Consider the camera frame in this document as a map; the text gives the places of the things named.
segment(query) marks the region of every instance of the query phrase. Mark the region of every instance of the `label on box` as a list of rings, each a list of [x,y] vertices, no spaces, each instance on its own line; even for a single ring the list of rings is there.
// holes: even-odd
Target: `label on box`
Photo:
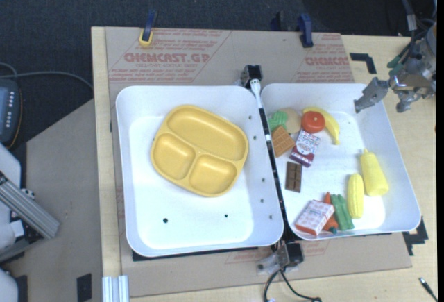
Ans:
[[[320,141],[319,137],[301,129],[296,140],[296,146],[291,151],[290,159],[309,167],[313,163],[314,154]]]
[[[319,234],[334,213],[334,206],[311,200],[295,223],[297,229],[313,235]]]

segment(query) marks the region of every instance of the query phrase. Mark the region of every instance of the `blue clamp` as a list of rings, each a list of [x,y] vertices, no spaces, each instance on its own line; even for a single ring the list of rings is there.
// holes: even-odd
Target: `blue clamp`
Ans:
[[[311,19],[309,15],[303,13],[299,16],[296,30],[302,31],[300,35],[302,46],[304,48],[311,48],[313,46],[313,40],[311,39]]]
[[[148,19],[146,20],[145,29],[140,32],[139,44],[142,47],[148,47],[153,40],[153,27],[157,19],[157,11],[149,10]]]

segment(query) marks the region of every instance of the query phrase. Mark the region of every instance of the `dark background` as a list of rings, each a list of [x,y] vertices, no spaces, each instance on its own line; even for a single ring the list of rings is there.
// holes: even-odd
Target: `dark background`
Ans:
[[[431,17],[433,0],[412,0],[419,18]],[[0,1],[0,62],[27,72],[69,72],[92,83],[92,26],[143,27],[148,9],[156,26],[234,30],[271,29],[282,12],[285,30],[301,13],[313,30],[356,35],[409,35],[400,0],[3,0]],[[0,76],[10,71],[0,66]],[[93,97],[68,76],[19,80],[24,98],[16,145],[25,142]]]

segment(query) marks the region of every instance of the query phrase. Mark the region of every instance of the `wooden table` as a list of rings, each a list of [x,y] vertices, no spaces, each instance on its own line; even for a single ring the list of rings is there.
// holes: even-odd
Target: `wooden table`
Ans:
[[[348,53],[368,53],[381,79],[388,76],[386,64],[409,41],[403,37],[343,36]],[[103,275],[119,276],[121,259],[117,226],[114,163],[110,134],[110,102],[108,92],[105,28],[92,29],[94,66],[94,100],[99,169]],[[368,83],[365,63],[350,60],[356,82]],[[384,105],[398,146],[416,193],[428,233],[425,244],[415,245],[410,269],[379,271],[359,275],[299,280],[293,283],[301,294],[320,296],[328,301],[432,301],[418,281],[423,277],[438,294],[437,210],[436,210],[436,97],[413,103],[412,109],[397,113],[397,96],[389,93]],[[262,301],[263,285],[227,287],[215,290],[185,292],[162,296],[146,296],[131,301]],[[268,297],[277,301],[298,301],[284,283],[273,283]]]

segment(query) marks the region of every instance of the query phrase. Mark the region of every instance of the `mustard bottle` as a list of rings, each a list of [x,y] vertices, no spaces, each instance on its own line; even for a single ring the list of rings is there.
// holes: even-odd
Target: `mustard bottle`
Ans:
[[[389,184],[382,172],[376,155],[367,149],[361,154],[362,178],[368,196],[382,196],[389,190]]]

